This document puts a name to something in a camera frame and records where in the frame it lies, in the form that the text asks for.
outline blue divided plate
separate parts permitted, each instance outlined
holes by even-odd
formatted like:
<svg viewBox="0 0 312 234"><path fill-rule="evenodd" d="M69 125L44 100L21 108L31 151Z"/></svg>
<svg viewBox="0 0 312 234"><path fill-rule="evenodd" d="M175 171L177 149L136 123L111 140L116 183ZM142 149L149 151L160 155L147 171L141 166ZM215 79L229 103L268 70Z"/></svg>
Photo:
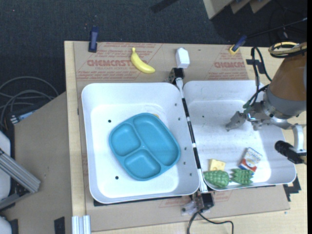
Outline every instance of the blue divided plate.
<svg viewBox="0 0 312 234"><path fill-rule="evenodd" d="M155 115L135 115L109 135L109 145L116 158L137 180L157 177L174 166L180 147L165 124Z"/></svg>

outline yellow banana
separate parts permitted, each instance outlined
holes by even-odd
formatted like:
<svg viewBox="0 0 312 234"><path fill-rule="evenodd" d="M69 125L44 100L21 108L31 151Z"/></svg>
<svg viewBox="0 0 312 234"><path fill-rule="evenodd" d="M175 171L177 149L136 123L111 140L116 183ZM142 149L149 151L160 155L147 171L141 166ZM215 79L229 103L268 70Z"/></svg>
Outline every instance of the yellow banana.
<svg viewBox="0 0 312 234"><path fill-rule="evenodd" d="M152 66L144 63L140 59L140 57L136 53L136 48L132 48L131 62L139 71L142 71L147 74L151 74L155 72L155 69Z"/></svg>

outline yellow cheese toy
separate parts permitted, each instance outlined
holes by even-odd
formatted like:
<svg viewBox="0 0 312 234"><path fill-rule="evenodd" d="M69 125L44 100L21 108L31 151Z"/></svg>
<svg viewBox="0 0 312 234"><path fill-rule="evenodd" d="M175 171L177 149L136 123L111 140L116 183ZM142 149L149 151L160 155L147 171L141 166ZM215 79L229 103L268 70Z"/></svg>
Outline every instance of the yellow cheese toy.
<svg viewBox="0 0 312 234"><path fill-rule="evenodd" d="M217 170L224 171L225 164L226 163L223 161L211 158L209 159L208 171L217 171Z"/></svg>

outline wooden table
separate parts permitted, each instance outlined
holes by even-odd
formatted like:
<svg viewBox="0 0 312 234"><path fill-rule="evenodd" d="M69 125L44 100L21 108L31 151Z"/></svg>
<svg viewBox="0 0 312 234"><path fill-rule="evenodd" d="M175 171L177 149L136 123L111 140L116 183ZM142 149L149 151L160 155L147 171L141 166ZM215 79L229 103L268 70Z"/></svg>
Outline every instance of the wooden table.
<svg viewBox="0 0 312 234"><path fill-rule="evenodd" d="M250 59L250 47L241 47L243 59ZM260 48L267 71L271 77L281 64L280 59L272 58L267 48ZM68 107L68 128L69 128L69 149L70 149L70 169L71 169L71 189L72 189L72 212L73 216L86 215L85 194L83 184L83 170L80 146L79 118L77 115L78 97L76 87L76 70L74 42L65 42L65 65L66 65L66 92ZM251 66L245 64L248 77L254 79L254 72ZM299 118L292 119L294 123L306 123L306 113L302 113ZM285 139L292 143L291 132L284 131ZM234 233L308 233L307 230L307 166L304 164L296 165L301 191L291 195L290 210L281 212L270 212L251 215L233 216L230 218L234 223ZM225 220L224 218L214 219L216 221ZM172 224L161 224L145 227L135 227L120 230L110 230L97 232L107 234L121 233L185 233L187 222ZM204 220L195 221L192 224L192 233L230 233L229 224L213 225Z"/></svg>

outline green toy vegetable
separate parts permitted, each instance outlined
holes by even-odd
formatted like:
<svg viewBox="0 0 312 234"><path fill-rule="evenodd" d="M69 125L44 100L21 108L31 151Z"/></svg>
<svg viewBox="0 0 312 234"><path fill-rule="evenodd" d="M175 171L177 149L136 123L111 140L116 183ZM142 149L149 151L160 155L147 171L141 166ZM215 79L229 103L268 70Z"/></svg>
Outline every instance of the green toy vegetable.
<svg viewBox="0 0 312 234"><path fill-rule="evenodd" d="M204 172L205 180L217 187L226 187L230 182L230 176L225 171Z"/></svg>
<svg viewBox="0 0 312 234"><path fill-rule="evenodd" d="M233 174L231 181L242 185L251 184L253 182L252 180L250 180L253 177L253 171L244 169L232 169L232 171Z"/></svg>

